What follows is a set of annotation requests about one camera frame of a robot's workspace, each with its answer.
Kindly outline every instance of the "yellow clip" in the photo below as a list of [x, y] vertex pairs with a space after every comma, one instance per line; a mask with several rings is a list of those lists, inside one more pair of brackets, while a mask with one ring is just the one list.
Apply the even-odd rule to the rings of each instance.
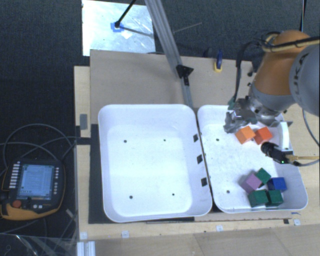
[[213, 70], [217, 73], [220, 73], [222, 71], [222, 65], [221, 68], [217, 68], [217, 62], [214, 62]]

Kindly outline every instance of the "black clamp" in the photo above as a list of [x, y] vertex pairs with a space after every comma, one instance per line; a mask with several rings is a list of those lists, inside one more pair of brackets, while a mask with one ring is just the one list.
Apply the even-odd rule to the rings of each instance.
[[177, 65], [175, 68], [178, 72], [179, 78], [183, 78], [184, 85], [189, 86], [190, 84], [188, 76], [192, 73], [192, 71], [194, 71], [194, 69], [191, 67], [183, 66], [181, 64]]

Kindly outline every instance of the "display screen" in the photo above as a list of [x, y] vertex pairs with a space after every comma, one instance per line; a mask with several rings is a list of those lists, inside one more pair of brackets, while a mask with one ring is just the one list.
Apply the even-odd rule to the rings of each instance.
[[50, 200], [54, 168], [52, 165], [24, 164], [17, 198]]

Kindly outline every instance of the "black floor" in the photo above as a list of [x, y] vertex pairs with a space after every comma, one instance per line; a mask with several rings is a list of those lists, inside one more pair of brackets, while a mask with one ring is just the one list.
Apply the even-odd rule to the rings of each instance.
[[[109, 1], [129, 3], [129, 0]], [[163, 0], [174, 37], [182, 56], [201, 57], [212, 47], [235, 59], [241, 44], [265, 31], [282, 31], [300, 26], [301, 0]], [[306, 5], [304, 32], [318, 36], [320, 2]], [[161, 52], [159, 41], [156, 50]], [[259, 59], [259, 51], [248, 52], [247, 60]], [[0, 143], [15, 129], [33, 123], [54, 126], [67, 136], [75, 136], [73, 67], [88, 66], [82, 56], [81, 0], [1, 0], [0, 1]], [[37, 144], [59, 137], [43, 127], [19, 131], [12, 140]], [[51, 149], [61, 157], [68, 145], [63, 140]], [[26, 146], [8, 147], [10, 162], [29, 150]], [[37, 158], [48, 156], [40, 151]], [[40, 219], [14, 234], [60, 238], [71, 237], [75, 222], [66, 213], [76, 214], [73, 153], [64, 160], [67, 172], [66, 197], [58, 213]], [[0, 160], [0, 172], [5, 168]], [[30, 221], [0, 220], [0, 233]]]

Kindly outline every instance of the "orange block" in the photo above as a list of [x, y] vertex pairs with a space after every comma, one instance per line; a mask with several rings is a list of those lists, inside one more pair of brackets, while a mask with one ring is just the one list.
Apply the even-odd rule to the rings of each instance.
[[260, 145], [263, 142], [267, 142], [272, 138], [272, 134], [268, 127], [263, 127], [255, 132], [255, 142]]
[[255, 132], [250, 128], [250, 126], [246, 126], [238, 130], [235, 134], [237, 139], [241, 144], [250, 141], [253, 137], [256, 136]]

